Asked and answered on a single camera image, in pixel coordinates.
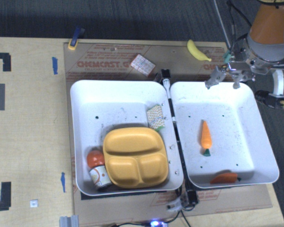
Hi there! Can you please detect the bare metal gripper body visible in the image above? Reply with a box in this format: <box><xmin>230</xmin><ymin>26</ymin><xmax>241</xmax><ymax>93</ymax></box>
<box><xmin>225</xmin><ymin>54</ymin><xmax>284</xmax><ymax>83</ymax></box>

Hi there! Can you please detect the yellow banana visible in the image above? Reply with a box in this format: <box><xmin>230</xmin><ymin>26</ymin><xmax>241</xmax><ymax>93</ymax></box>
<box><xmin>186</xmin><ymin>39</ymin><xmax>212</xmax><ymax>62</ymax></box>

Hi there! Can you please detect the white plastic tray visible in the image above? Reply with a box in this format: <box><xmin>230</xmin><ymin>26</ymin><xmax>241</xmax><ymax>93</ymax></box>
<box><xmin>169</xmin><ymin>81</ymin><xmax>280</xmax><ymax>189</ymax></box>
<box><xmin>70</xmin><ymin>79</ymin><xmax>185</xmax><ymax>196</ymax></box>

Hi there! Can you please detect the orange carrot green top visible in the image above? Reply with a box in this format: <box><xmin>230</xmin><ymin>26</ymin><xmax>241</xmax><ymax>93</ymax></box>
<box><xmin>200</xmin><ymin>120</ymin><xmax>213</xmax><ymax>157</ymax></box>
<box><xmin>209</xmin><ymin>173</ymin><xmax>241</xmax><ymax>184</ymax></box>

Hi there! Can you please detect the thin black and white rod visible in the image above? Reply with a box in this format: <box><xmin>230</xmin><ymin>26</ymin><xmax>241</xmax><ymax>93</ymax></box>
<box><xmin>163</xmin><ymin>78</ymin><xmax>192</xmax><ymax>193</ymax></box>

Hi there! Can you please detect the white orange green packet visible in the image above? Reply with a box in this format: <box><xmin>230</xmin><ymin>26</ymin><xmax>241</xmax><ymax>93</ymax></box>
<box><xmin>146</xmin><ymin>105</ymin><xmax>166</xmax><ymax>132</ymax></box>

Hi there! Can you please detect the brown cardboard board red print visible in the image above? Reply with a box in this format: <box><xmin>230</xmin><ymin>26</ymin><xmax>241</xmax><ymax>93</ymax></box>
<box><xmin>63</xmin><ymin>38</ymin><xmax>273</xmax><ymax>225</ymax></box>

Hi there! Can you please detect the yellow divided plate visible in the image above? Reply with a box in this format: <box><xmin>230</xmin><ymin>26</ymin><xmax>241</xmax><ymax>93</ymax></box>
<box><xmin>102</xmin><ymin>127</ymin><xmax>169</xmax><ymax>189</ymax></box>

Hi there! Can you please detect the orange capped small bottle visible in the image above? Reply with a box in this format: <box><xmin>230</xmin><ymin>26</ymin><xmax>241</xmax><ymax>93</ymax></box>
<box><xmin>86</xmin><ymin>149</ymin><xmax>113</xmax><ymax>190</ymax></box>

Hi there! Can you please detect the black cylinder on white bracket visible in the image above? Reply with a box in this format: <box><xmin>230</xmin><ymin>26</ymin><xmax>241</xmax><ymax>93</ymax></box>
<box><xmin>255</xmin><ymin>69</ymin><xmax>284</xmax><ymax>110</ymax></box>

